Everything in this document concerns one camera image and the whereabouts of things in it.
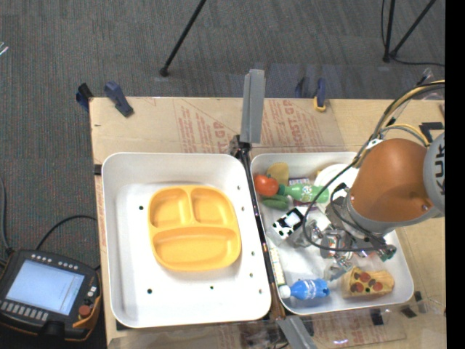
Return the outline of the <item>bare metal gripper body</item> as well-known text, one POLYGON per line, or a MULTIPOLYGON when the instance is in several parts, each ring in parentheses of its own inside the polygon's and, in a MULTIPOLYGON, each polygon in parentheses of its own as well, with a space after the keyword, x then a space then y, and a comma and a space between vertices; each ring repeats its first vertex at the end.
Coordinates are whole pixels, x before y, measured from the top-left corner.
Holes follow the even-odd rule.
POLYGON ((341 229, 347 232, 348 245, 345 251, 366 254, 386 249, 386 241, 381 237, 370 234, 363 230, 350 217, 345 197, 339 196, 331 199, 325 209, 325 215, 329 220, 326 229, 341 229))

